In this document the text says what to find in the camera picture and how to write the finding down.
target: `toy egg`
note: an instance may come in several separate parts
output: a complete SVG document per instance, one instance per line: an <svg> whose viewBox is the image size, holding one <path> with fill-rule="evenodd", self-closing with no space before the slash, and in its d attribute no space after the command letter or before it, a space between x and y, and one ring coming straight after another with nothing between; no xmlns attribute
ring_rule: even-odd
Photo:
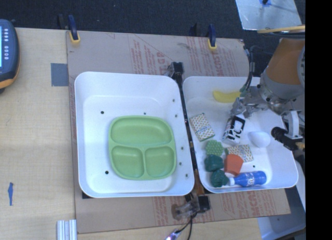
<svg viewBox="0 0 332 240"><path fill-rule="evenodd" d="M248 138L255 146L259 148L267 147L271 142L271 137L264 131L252 131L248 133Z"/></svg>

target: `dark green toy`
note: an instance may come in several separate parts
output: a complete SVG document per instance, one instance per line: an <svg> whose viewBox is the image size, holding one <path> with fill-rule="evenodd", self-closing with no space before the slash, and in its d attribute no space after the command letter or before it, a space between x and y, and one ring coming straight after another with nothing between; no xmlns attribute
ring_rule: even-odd
<svg viewBox="0 0 332 240"><path fill-rule="evenodd" d="M211 174L211 184L215 188L221 188L229 182L229 178L223 170L216 170Z"/></svg>
<svg viewBox="0 0 332 240"><path fill-rule="evenodd" d="M206 171L215 171L224 167L223 158L214 154L208 155L204 160L204 164Z"/></svg>

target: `gray tape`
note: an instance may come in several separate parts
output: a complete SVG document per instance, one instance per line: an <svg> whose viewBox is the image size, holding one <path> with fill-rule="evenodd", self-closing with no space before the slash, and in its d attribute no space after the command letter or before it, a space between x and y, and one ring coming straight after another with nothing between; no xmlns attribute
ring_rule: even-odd
<svg viewBox="0 0 332 240"><path fill-rule="evenodd" d="M65 63L51 63L52 87L68 86L68 68Z"/></svg>

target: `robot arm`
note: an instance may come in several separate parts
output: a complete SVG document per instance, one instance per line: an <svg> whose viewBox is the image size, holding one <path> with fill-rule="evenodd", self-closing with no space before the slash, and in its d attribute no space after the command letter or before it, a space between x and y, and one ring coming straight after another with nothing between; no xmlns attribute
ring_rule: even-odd
<svg viewBox="0 0 332 240"><path fill-rule="evenodd" d="M282 38L261 74L259 85L245 84L245 90L235 100L231 110L231 116L243 113L245 118L253 112L267 109L282 116L286 121L286 129L276 127L271 134L290 150L296 150L303 139L299 132L299 113L302 110L294 110L293 103L305 93L304 33L301 26L300 29L290 30L288 35L286 32L279 34Z"/></svg>

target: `white bottle cap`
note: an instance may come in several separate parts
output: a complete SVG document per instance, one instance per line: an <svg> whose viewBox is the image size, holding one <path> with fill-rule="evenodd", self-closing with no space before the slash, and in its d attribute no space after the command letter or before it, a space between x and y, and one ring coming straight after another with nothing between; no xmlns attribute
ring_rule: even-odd
<svg viewBox="0 0 332 240"><path fill-rule="evenodd" d="M229 185L235 185L235 181L234 181L233 177L229 177L228 179L229 179L229 182L228 182Z"/></svg>

